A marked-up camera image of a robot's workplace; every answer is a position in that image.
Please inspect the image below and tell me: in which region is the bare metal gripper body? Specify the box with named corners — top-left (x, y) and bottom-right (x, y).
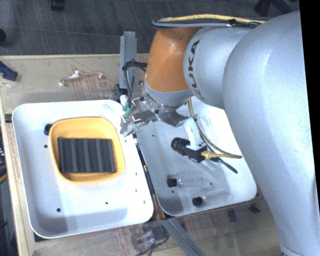
top-left (128, 92), bottom-right (190, 133)

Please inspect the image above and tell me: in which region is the orange bowl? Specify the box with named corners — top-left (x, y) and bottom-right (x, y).
top-left (46, 113), bottom-right (127, 188)

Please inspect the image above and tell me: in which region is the black ribbed rectangular insert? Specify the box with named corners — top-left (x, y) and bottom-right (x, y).
top-left (56, 132), bottom-right (118, 179)

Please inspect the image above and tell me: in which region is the thin black and white rod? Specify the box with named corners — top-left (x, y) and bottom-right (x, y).
top-left (131, 130), bottom-right (161, 222)

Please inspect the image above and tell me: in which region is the clear bottle with black cap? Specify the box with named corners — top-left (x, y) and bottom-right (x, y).
top-left (165, 170), bottom-right (209, 190)
top-left (191, 189), bottom-right (233, 208)

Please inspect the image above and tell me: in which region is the white plastic tray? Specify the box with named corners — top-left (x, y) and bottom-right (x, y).
top-left (10, 91), bottom-right (157, 242)
top-left (130, 87), bottom-right (260, 221)

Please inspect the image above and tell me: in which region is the brown cardboard board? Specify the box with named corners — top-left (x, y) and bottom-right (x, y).
top-left (0, 29), bottom-right (283, 256)

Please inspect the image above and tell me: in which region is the black cylinder on white bracket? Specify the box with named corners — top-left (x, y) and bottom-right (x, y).
top-left (168, 120), bottom-right (210, 167)

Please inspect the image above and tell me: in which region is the black block with thin wires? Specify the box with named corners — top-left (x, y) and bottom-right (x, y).
top-left (151, 225), bottom-right (171, 242)

